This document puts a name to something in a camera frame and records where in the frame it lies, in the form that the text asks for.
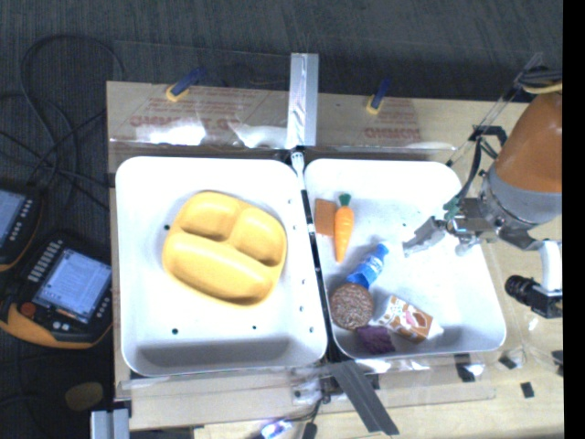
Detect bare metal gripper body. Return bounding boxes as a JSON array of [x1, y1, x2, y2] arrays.
[[441, 196, 536, 249]]

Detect white plastic tray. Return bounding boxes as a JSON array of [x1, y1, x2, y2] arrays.
[[114, 155, 329, 379], [302, 157, 508, 361]]

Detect blue plastic bottle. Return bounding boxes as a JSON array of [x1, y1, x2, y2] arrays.
[[345, 241, 391, 291]]

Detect orange carrot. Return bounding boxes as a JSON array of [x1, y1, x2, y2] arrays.
[[333, 192, 356, 264]]

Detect orange and white carton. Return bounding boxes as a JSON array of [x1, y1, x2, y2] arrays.
[[373, 294, 445, 344]]

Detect brown round biscuit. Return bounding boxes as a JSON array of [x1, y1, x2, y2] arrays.
[[329, 282, 376, 331]]

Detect orange square cracker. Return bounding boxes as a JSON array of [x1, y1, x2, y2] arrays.
[[314, 198, 339, 239]]

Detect purple grapes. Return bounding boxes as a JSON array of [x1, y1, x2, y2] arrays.
[[355, 324, 397, 356]]

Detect yellow divided plate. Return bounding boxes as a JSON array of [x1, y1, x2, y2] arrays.
[[160, 189, 289, 307]]

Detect brown cardboard board red print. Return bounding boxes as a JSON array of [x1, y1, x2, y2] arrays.
[[105, 80, 527, 432]]

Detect black cylinder on white bracket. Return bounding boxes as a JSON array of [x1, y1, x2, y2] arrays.
[[504, 239, 563, 320]]

